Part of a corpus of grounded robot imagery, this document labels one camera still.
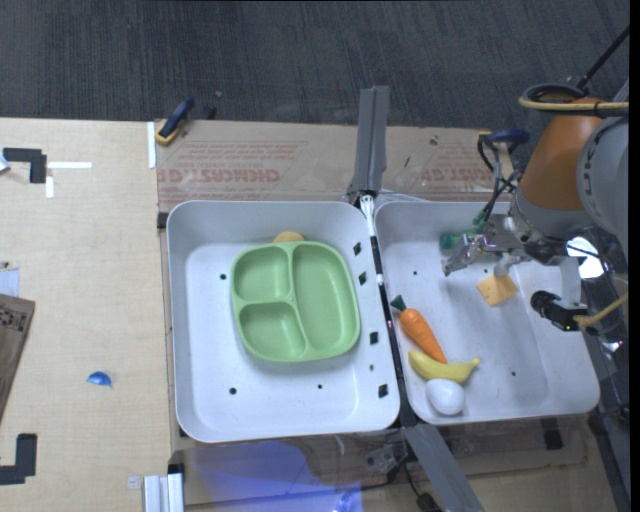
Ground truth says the brown cardboard piece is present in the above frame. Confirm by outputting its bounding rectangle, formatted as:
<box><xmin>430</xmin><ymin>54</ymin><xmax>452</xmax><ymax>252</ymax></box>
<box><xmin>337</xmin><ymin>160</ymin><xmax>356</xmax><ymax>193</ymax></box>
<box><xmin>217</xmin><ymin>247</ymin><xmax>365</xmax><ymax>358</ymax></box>
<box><xmin>0</xmin><ymin>293</ymin><xmax>37</xmax><ymax>422</ymax></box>

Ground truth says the yellow cheese slice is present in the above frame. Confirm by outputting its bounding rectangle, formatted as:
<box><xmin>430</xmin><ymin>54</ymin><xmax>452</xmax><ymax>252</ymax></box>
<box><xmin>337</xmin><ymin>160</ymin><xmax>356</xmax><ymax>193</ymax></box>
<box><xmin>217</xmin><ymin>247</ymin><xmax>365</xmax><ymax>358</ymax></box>
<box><xmin>475</xmin><ymin>272</ymin><xmax>520</xmax><ymax>308</ymax></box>

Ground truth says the orange carrot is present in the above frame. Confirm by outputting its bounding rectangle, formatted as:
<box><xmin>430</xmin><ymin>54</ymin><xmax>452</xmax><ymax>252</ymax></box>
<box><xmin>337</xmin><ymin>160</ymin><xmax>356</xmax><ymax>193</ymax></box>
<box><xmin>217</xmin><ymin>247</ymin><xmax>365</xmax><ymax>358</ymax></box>
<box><xmin>389</xmin><ymin>294</ymin><xmax>449</xmax><ymax>365</ymax></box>

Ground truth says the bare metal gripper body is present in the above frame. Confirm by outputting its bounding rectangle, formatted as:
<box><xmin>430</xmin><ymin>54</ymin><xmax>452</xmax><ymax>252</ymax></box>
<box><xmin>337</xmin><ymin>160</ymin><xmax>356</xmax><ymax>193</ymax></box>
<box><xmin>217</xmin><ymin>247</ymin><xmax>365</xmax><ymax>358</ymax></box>
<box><xmin>481</xmin><ymin>213</ymin><xmax>569</xmax><ymax>262</ymax></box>

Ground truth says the brown cardboard board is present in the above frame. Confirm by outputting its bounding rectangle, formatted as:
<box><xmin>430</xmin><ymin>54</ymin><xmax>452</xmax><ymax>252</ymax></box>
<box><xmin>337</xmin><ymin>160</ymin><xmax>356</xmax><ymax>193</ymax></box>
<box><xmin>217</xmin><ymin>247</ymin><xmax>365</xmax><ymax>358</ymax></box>
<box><xmin>154</xmin><ymin>118</ymin><xmax>591</xmax><ymax>506</ymax></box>

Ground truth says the thin black and white rod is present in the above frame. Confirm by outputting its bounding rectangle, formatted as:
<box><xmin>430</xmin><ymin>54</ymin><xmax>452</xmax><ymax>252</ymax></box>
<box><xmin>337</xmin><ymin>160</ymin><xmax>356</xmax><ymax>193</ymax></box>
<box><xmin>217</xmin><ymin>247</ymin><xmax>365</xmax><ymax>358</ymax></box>
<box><xmin>360</xmin><ymin>194</ymin><xmax>418</xmax><ymax>428</ymax></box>

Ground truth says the black cylinder on white bracket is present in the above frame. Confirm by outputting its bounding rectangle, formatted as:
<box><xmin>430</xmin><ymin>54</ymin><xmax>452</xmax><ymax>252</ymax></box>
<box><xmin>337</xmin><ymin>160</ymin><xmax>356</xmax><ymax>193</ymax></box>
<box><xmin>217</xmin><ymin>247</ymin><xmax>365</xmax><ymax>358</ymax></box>
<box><xmin>529</xmin><ymin>254</ymin><xmax>591</xmax><ymax>333</ymax></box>

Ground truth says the white egg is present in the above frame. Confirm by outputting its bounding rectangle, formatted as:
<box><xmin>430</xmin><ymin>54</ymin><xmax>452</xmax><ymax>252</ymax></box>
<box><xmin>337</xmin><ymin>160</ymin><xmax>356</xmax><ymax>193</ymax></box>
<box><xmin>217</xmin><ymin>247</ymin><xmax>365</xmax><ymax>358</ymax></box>
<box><xmin>425</xmin><ymin>378</ymin><xmax>467</xmax><ymax>417</ymax></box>

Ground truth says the green divided plate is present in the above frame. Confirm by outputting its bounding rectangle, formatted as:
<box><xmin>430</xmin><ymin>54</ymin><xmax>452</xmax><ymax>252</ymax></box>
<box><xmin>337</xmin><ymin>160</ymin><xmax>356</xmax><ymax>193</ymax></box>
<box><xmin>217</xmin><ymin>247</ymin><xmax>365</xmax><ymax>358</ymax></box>
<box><xmin>229</xmin><ymin>240</ymin><xmax>362</xmax><ymax>364</ymax></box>

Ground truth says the yellow banana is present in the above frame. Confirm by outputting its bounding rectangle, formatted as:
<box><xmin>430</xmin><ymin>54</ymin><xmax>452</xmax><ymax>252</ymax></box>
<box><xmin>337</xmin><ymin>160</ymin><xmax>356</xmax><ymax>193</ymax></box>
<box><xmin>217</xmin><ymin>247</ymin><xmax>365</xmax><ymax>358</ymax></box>
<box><xmin>407</xmin><ymin>348</ymin><xmax>482</xmax><ymax>386</ymax></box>

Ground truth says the white plastic tray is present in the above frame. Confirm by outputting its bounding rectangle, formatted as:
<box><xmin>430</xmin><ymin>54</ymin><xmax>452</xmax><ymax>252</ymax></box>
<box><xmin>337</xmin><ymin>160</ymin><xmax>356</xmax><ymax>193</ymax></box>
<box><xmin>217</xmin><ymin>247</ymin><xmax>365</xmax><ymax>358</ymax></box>
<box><xmin>373</xmin><ymin>200</ymin><xmax>602</xmax><ymax>427</ymax></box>
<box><xmin>166</xmin><ymin>199</ymin><xmax>402</xmax><ymax>445</ymax></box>

